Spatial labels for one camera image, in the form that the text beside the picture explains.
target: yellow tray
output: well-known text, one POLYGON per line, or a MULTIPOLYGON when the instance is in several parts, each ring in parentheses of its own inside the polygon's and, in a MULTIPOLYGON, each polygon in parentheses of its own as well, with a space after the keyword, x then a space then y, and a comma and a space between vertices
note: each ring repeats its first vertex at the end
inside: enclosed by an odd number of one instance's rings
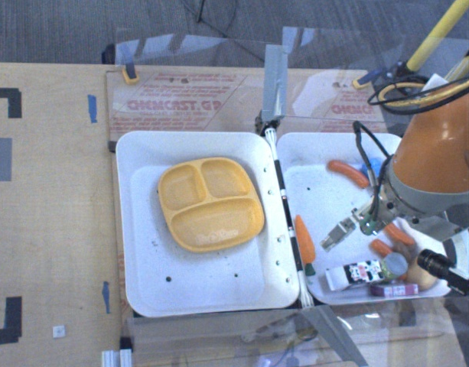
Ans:
POLYGON ((265 223, 252 181, 228 158, 176 164, 161 175, 158 193, 171 235, 191 252, 247 242, 265 223))

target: carrot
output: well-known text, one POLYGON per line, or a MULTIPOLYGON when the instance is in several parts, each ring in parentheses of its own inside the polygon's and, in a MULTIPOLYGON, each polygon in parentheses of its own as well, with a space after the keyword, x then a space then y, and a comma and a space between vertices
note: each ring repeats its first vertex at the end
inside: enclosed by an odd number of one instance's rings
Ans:
POLYGON ((327 168, 330 171, 343 174, 344 176, 350 178, 361 189, 370 185, 369 179, 365 176, 364 173, 342 161, 329 161, 327 163, 327 168))
POLYGON ((312 262, 316 259, 316 248, 312 242, 311 235, 300 215, 295 217, 295 234, 297 236, 298 247, 301 252, 302 264, 304 264, 305 274, 312 276, 316 274, 312 262))
POLYGON ((416 241, 411 236, 402 231, 394 223, 389 223, 385 226, 384 232, 394 241, 402 242, 406 246, 414 246, 416 244, 416 241))
POLYGON ((380 239, 374 239, 370 243, 370 248, 380 255, 382 258, 386 257, 388 254, 392 253, 392 249, 389 245, 385 242, 381 241, 380 239))

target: white square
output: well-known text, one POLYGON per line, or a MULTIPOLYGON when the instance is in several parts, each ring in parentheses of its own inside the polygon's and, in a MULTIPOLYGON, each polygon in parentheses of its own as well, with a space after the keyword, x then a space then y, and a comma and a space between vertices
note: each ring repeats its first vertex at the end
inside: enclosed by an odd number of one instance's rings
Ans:
POLYGON ((52 337, 55 339, 60 339, 66 336, 66 327, 64 325, 53 326, 52 327, 52 337))

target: yellow cable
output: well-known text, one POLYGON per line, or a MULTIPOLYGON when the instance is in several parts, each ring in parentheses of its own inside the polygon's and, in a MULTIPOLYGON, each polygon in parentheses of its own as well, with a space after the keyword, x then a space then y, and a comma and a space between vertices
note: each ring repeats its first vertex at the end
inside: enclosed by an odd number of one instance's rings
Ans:
POLYGON ((430 103, 435 101, 436 99, 444 99, 447 98, 448 96, 453 96, 454 94, 460 92, 463 89, 466 89, 469 87, 469 80, 467 82, 464 82, 462 84, 453 86, 451 89, 448 89, 442 93, 436 93, 433 95, 429 96, 423 96, 422 98, 419 99, 407 99, 404 101, 399 101, 398 99, 393 101, 393 100, 387 100, 386 99, 386 94, 389 91, 392 91, 393 89, 398 89, 398 88, 422 88, 424 85, 421 83, 396 83, 396 84, 391 84, 387 87, 384 87, 380 92, 378 99, 380 102, 385 102, 388 106, 392 107, 403 107, 403 106, 411 106, 411 105, 422 105, 423 103, 430 103))

